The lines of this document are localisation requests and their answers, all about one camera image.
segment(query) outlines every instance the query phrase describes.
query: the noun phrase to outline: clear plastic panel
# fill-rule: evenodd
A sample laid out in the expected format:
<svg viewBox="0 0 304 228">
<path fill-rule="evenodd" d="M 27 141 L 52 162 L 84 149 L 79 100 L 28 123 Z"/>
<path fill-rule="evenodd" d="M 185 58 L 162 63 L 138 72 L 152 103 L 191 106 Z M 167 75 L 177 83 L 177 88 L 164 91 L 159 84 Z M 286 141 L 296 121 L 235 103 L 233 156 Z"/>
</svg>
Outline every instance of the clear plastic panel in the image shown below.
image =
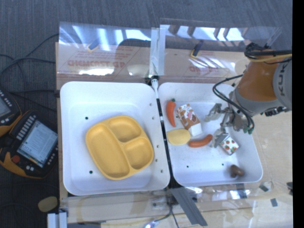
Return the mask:
<svg viewBox="0 0 304 228">
<path fill-rule="evenodd" d="M 224 77 L 243 73 L 249 63 L 244 55 L 249 43 L 271 46 L 280 33 L 281 29 L 277 27 L 228 26 L 177 19 L 161 19 L 160 28 L 152 29 L 61 23 L 57 86 L 60 88 L 61 84 L 72 80 L 146 83 L 146 78 L 152 76 L 159 76 L 159 84 L 215 83 Z M 254 120 L 256 131 L 253 138 L 263 166 L 262 179 L 253 183 L 186 187 L 200 211 L 222 212 L 250 207 L 254 212 L 256 200 L 275 198 L 281 192 L 289 192 L 286 183 L 292 182 L 292 161 L 285 156 L 292 154 L 291 113 L 268 119 L 257 115 Z M 279 126 L 280 122 L 284 124 L 273 134 L 273 126 Z M 274 151 L 279 145 L 279 133 L 286 132 L 289 133 L 284 139 L 287 148 L 284 152 Z M 274 152 L 280 156 L 272 158 Z M 279 173 L 275 173 L 278 168 L 275 159 L 282 164 Z M 284 166 L 288 171 L 281 175 Z M 171 197 L 167 190 L 82 197 L 61 193 L 60 208 L 69 210 L 71 223 L 165 215 L 168 212 L 167 201 Z M 138 210 L 133 206 L 139 201 L 143 202 L 145 209 Z M 107 202 L 114 210 L 126 212 L 108 212 Z M 183 212 L 179 206 L 174 204 L 174 207 L 176 213 Z M 248 227 L 252 222 L 257 221 L 250 217 Z"/>
<path fill-rule="evenodd" d="M 216 22 L 161 19 L 166 53 L 162 80 L 215 83 L 242 73 L 249 63 L 244 56 L 251 42 L 271 44 L 280 35 L 277 27 L 246 27 Z"/>
<path fill-rule="evenodd" d="M 87 81 L 141 81 L 158 74 L 159 53 L 163 52 L 159 38 L 158 28 L 62 22 L 57 77 Z"/>
</svg>

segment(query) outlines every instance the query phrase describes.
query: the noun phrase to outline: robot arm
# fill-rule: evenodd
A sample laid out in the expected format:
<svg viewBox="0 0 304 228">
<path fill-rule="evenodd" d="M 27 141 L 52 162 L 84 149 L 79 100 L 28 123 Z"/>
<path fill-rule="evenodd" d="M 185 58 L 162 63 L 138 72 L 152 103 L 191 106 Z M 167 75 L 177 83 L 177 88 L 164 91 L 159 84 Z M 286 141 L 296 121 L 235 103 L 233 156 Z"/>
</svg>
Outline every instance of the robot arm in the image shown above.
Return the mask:
<svg viewBox="0 0 304 228">
<path fill-rule="evenodd" d="M 272 116 L 292 110 L 292 51 L 274 51 L 251 43 L 245 56 L 250 63 L 243 75 L 227 78 L 213 87 L 213 92 L 228 103 L 223 110 L 216 104 L 205 117 L 207 122 L 224 114 L 215 145 L 226 134 L 226 126 L 251 134 L 253 116 L 263 113 Z M 219 84 L 238 77 L 241 80 L 229 97 L 217 90 Z"/>
</svg>

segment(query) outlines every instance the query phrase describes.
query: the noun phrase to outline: small round object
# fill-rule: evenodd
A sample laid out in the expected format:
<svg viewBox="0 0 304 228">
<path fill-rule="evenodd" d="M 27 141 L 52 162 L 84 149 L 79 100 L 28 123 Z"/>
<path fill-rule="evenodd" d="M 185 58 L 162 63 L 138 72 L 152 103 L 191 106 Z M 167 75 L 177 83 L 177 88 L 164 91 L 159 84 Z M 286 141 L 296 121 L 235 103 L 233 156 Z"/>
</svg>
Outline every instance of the small round object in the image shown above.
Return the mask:
<svg viewBox="0 0 304 228">
<path fill-rule="evenodd" d="M 41 212 L 49 212 L 56 208 L 58 200 L 55 196 L 47 197 L 38 203 L 38 208 Z"/>
<path fill-rule="evenodd" d="M 231 177 L 236 177 L 236 176 L 241 177 L 241 176 L 244 176 L 244 174 L 245 174 L 244 171 L 236 165 L 232 165 L 230 167 L 230 170 L 231 170 Z"/>
<path fill-rule="evenodd" d="M 17 164 L 17 163 L 20 161 L 20 156 L 14 155 L 14 156 L 11 158 L 11 160 L 12 160 L 15 164 Z"/>
</svg>

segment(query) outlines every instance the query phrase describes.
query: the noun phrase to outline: black cable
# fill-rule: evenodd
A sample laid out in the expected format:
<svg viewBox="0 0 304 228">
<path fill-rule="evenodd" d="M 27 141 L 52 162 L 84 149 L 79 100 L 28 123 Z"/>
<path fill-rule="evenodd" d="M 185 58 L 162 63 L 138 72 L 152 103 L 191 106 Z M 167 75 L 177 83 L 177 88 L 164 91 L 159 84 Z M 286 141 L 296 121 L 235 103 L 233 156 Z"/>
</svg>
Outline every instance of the black cable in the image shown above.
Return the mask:
<svg viewBox="0 0 304 228">
<path fill-rule="evenodd" d="M 23 60 L 36 60 L 36 61 L 41 61 L 41 62 L 47 62 L 47 63 L 56 63 L 55 61 L 51 61 L 51 60 L 46 60 L 46 59 L 41 59 L 41 58 L 36 58 L 36 57 L 21 57 L 21 58 L 17 58 L 14 59 L 11 63 L 9 63 L 8 65 L 6 65 L 1 71 L 0 71 L 0 75 L 3 74 L 3 72 L 5 70 L 7 70 L 8 68 L 10 68 L 11 66 L 15 65 L 16 63 L 23 61 Z"/>
<path fill-rule="evenodd" d="M 233 105 L 234 107 L 236 107 L 240 112 L 242 112 L 244 114 L 244 116 L 246 117 L 247 119 L 247 122 L 248 122 L 248 129 L 251 129 L 251 131 L 254 129 L 255 127 L 255 124 L 254 124 L 254 121 L 252 120 L 251 116 L 242 108 L 240 107 L 239 105 L 237 105 L 236 103 L 234 103 L 233 101 L 231 101 L 229 98 L 227 98 L 223 93 L 221 93 L 220 91 L 217 90 L 217 86 L 226 82 L 226 81 L 230 81 L 232 79 L 236 79 L 236 78 L 239 78 L 239 77 L 242 77 L 243 75 L 238 75 L 238 76 L 234 76 L 234 77 L 231 77 L 231 78 L 226 78 L 218 83 L 216 83 L 213 88 L 212 88 L 212 91 L 213 93 L 219 97 L 220 99 L 226 101 L 228 104 L 231 104 Z"/>
<path fill-rule="evenodd" d="M 55 188 L 59 189 L 59 187 L 49 184 L 49 183 L 44 183 L 44 182 L 21 182 L 21 183 L 12 183 L 12 184 L 7 184 L 7 185 L 1 185 L 0 189 L 2 188 L 12 188 L 12 186 L 32 186 L 32 185 L 41 185 L 45 187 L 50 187 L 50 188 Z"/>
<path fill-rule="evenodd" d="M 53 109 L 53 108 L 50 108 L 50 107 L 48 107 L 48 106 L 42 105 L 42 104 L 40 104 L 40 103 L 38 103 L 38 102 L 36 102 L 36 101 L 33 101 L 33 100 L 31 100 L 31 99 L 29 99 L 29 98 L 27 98 L 27 97 L 18 95 L 18 94 L 14 93 L 14 92 L 10 92 L 10 93 L 11 93 L 12 95 L 15 95 L 15 96 L 18 96 L 18 97 L 20 97 L 20 98 L 23 98 L 23 99 L 25 99 L 25 100 L 27 100 L 27 101 L 30 101 L 30 102 L 32 102 L 32 103 L 34 103 L 34 104 L 36 104 L 36 105 L 39 105 L 39 106 L 41 106 L 41 107 L 43 107 L 43 108 L 46 108 L 46 109 L 48 109 L 48 110 L 50 110 L 50 111 L 57 112 L 57 109 Z"/>
<path fill-rule="evenodd" d="M 172 207 L 172 205 L 170 205 L 169 213 L 168 213 L 166 216 L 164 216 L 164 217 L 162 217 L 162 218 L 159 218 L 159 219 L 156 219 L 156 220 L 154 220 L 154 221 L 155 221 L 155 222 L 158 222 L 158 221 L 161 221 L 161 220 L 163 220 L 163 219 L 168 218 L 168 217 L 172 214 L 172 210 L 173 210 L 173 207 Z"/>
<path fill-rule="evenodd" d="M 48 38 L 44 39 L 40 44 L 38 44 L 38 46 L 36 46 L 34 49 L 32 49 L 29 53 L 27 53 L 27 55 L 25 57 L 28 57 L 30 54 L 32 54 L 34 51 L 36 51 L 43 43 L 45 43 L 47 40 L 55 37 L 55 36 L 59 36 L 59 33 L 56 33 L 52 36 L 49 36 Z"/>
<path fill-rule="evenodd" d="M 24 204 L 21 204 L 21 203 L 14 203 L 14 202 L 6 203 L 6 204 L 3 204 L 3 205 L 0 206 L 0 210 L 7 209 L 8 207 L 16 207 L 16 206 L 19 206 L 19 207 L 22 207 L 22 208 L 26 209 L 31 214 L 31 216 L 33 217 L 32 220 L 34 222 L 34 227 L 36 228 L 37 227 L 36 216 L 33 213 L 33 211 L 30 208 L 27 207 L 27 205 L 24 205 Z M 24 224 L 20 224 L 19 221 L 17 223 L 18 223 L 20 228 L 24 228 Z"/>
<path fill-rule="evenodd" d="M 0 56 L 1 57 L 7 57 L 7 58 L 9 58 L 10 60 L 14 60 L 14 58 L 13 57 L 11 57 L 11 56 L 9 56 L 9 55 L 6 55 L 6 54 L 0 54 Z M 19 68 L 19 70 L 20 70 L 20 72 L 21 72 L 21 75 L 22 75 L 22 79 L 23 79 L 23 87 L 25 88 L 26 87 L 26 84 L 27 84 L 27 82 L 26 82 L 26 79 L 25 79 L 25 75 L 24 75 L 24 72 L 23 72 L 23 70 L 22 70 L 22 68 L 21 68 L 21 66 L 20 66 L 20 64 L 17 62 L 16 63 L 17 64 L 17 66 L 18 66 L 18 68 Z"/>
<path fill-rule="evenodd" d="M 287 62 L 291 61 L 292 59 L 293 59 L 292 57 L 289 57 L 288 59 L 280 61 L 280 62 L 274 62 L 274 63 L 264 62 L 264 63 L 269 64 L 269 65 L 277 64 L 277 63 L 287 63 Z"/>
<path fill-rule="evenodd" d="M 176 227 L 179 228 L 179 225 L 178 225 L 177 220 L 176 220 L 176 218 L 175 218 L 175 215 L 174 215 L 174 213 L 173 213 L 173 206 L 170 205 L 169 207 L 170 207 L 169 213 L 168 213 L 166 216 L 162 217 L 162 218 L 159 218 L 159 219 L 154 220 L 154 222 L 159 222 L 159 221 L 161 221 L 161 220 L 163 220 L 163 219 L 168 218 L 170 215 L 172 215 L 173 218 L 174 218 Z"/>
<path fill-rule="evenodd" d="M 54 89 L 29 89 L 29 90 L 19 90 L 19 91 L 9 91 L 11 94 L 17 94 L 17 93 L 28 93 L 28 92 L 35 92 L 35 91 L 50 91 L 55 92 Z"/>
<path fill-rule="evenodd" d="M 251 42 L 245 49 L 245 56 L 251 59 L 256 59 L 257 56 L 278 56 L 292 54 L 292 50 L 278 50 L 278 51 L 263 51 L 265 47 L 261 47 L 256 43 Z"/>
<path fill-rule="evenodd" d="M 14 200 L 14 189 L 13 189 L 14 174 L 13 174 L 13 173 L 11 174 L 11 181 L 10 181 L 10 183 L 11 183 L 10 195 L 11 195 L 12 203 L 13 203 L 13 204 L 17 204 L 17 203 L 15 203 L 15 200 Z M 20 220 L 18 219 L 17 212 L 16 212 L 16 210 L 15 210 L 15 205 L 12 205 L 12 209 L 13 209 L 13 215 L 14 215 L 14 217 L 15 217 L 15 221 L 17 222 L 17 224 L 18 224 L 20 227 L 22 227 L 22 224 L 21 224 Z"/>
</svg>

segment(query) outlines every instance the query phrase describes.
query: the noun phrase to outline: toy milk carton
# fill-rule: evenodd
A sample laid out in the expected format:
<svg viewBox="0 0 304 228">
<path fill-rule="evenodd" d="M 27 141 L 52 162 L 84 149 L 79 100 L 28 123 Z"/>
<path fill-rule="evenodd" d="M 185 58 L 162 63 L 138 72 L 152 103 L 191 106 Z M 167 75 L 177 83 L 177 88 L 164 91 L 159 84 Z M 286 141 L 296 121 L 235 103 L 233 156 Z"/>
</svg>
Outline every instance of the toy milk carton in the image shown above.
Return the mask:
<svg viewBox="0 0 304 228">
<path fill-rule="evenodd" d="M 202 133 L 200 120 L 194 113 L 190 104 L 185 104 L 178 107 L 176 113 L 184 128 L 189 130 L 192 136 Z"/>
</svg>

